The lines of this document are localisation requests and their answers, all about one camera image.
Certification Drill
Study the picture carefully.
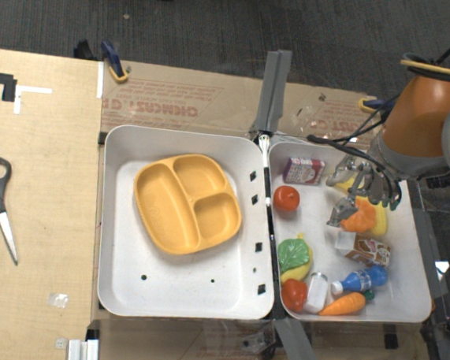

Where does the green lettuce leaf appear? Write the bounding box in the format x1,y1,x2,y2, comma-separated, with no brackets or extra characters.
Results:
275,235,313,276

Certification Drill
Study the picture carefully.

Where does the orange toy food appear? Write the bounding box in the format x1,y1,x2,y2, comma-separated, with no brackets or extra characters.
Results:
339,196,379,236

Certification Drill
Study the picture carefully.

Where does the yellow banana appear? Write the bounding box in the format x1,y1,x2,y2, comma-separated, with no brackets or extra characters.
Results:
329,173,393,239

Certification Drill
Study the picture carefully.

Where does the orange carrot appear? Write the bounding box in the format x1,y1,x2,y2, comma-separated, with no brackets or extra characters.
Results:
318,285,377,321

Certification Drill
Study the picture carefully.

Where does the brown cardboard board red print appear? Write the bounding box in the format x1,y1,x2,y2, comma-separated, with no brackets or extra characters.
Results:
76,58,450,360

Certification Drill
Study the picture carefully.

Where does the yellow divided plate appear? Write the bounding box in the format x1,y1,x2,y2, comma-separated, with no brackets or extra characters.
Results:
126,147,249,262

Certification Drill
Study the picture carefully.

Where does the blue and white bottle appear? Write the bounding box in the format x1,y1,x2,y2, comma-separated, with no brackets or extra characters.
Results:
329,260,391,302

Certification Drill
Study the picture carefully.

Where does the white plastic tray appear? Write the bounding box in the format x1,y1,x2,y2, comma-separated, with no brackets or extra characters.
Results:
88,123,292,332
251,139,448,334

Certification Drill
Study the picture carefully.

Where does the brown carton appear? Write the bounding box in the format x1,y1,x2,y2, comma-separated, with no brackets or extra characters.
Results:
344,233,393,269

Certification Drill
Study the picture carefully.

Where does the red tomato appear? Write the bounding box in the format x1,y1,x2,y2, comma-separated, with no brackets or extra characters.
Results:
271,184,302,214

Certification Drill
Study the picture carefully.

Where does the purple carton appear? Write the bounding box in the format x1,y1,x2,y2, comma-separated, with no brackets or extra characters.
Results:
282,155,327,188

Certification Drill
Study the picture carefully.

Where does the yellow toy fruit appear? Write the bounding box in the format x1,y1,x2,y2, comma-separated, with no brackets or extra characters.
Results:
279,231,316,286

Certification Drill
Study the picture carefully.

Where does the clear plastic bottle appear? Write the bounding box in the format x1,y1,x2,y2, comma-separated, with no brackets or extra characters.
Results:
302,271,332,317

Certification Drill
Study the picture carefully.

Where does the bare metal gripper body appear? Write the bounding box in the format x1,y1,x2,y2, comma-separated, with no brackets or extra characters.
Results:
341,158,390,206

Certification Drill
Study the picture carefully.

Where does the clear plastic cube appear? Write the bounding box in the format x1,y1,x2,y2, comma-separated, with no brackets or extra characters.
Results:
334,228,358,252

